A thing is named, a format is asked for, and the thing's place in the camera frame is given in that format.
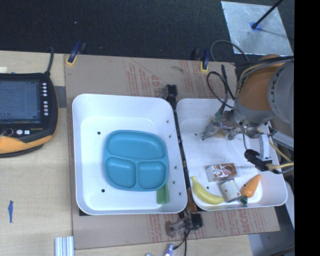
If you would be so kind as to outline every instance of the orange carrot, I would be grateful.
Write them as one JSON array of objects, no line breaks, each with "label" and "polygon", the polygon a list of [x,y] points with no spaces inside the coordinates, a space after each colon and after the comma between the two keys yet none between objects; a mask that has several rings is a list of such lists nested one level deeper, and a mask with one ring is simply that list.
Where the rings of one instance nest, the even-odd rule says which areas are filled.
[{"label": "orange carrot", "polygon": [[244,205],[248,203],[248,198],[251,198],[256,192],[260,179],[261,174],[258,174],[246,183],[245,187],[241,192],[243,198],[240,200]]}]

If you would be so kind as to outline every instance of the dark floor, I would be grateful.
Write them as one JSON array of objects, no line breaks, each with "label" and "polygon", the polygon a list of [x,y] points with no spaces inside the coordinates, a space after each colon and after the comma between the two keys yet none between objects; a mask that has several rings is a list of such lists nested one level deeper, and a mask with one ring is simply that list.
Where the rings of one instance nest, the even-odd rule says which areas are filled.
[{"label": "dark floor", "polygon": [[[277,0],[230,0],[272,6]],[[278,11],[292,51],[295,49],[295,0]],[[195,48],[230,40],[220,0],[9,0],[0,8],[0,50],[70,53],[77,40],[85,54],[189,60]],[[217,61],[235,62],[229,44]]]}]

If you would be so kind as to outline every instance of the blue plate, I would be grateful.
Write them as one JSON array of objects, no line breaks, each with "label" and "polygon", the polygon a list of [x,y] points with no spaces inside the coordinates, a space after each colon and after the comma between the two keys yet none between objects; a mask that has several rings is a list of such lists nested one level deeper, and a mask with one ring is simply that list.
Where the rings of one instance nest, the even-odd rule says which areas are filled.
[{"label": "blue plate", "polygon": [[122,190],[155,191],[168,178],[168,152],[163,140],[149,132],[116,130],[104,144],[104,172]]}]

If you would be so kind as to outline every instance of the wooden table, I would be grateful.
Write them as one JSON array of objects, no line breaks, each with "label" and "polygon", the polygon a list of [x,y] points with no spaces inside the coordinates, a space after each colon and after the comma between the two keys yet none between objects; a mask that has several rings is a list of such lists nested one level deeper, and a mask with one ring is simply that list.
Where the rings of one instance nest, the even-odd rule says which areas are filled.
[{"label": "wooden table", "polygon": [[[0,67],[8,73],[45,72],[49,53],[0,51]],[[51,80],[65,86],[64,54],[55,54]],[[58,130],[32,153],[0,158],[0,256],[53,256],[56,237],[73,235],[67,113],[59,109]],[[8,206],[13,202],[12,222]],[[76,250],[76,256],[162,256],[167,243]],[[184,246],[175,251],[184,255]],[[247,235],[187,241],[187,255],[250,256]]]}]

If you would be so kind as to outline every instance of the black rod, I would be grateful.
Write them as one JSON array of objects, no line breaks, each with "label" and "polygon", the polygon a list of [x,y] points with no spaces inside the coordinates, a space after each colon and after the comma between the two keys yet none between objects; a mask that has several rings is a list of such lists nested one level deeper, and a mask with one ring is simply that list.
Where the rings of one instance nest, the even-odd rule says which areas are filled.
[{"label": "black rod", "polygon": [[276,8],[283,0],[279,0],[278,2],[276,2],[271,8],[270,10],[268,10],[256,23],[252,24],[252,28],[255,30],[256,27],[258,26],[258,24],[265,18],[269,15],[269,13],[271,13],[274,8]]}]

